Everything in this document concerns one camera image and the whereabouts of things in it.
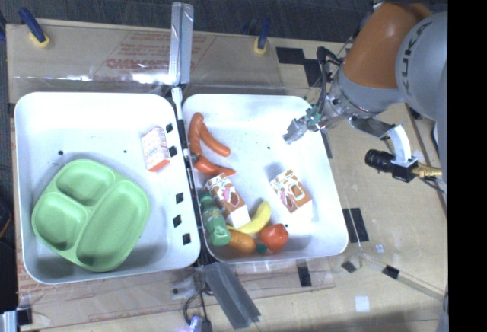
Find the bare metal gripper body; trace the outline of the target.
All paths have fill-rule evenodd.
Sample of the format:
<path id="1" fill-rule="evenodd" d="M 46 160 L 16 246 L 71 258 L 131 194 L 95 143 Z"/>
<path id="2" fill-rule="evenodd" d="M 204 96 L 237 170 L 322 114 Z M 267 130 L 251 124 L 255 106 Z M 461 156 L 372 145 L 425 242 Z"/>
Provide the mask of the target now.
<path id="1" fill-rule="evenodd" d="M 354 104 L 340 90 L 321 93 L 318 102 L 306 110 L 299 125 L 312 132 L 325 132 L 344 120 L 366 120 L 377 114 Z"/>

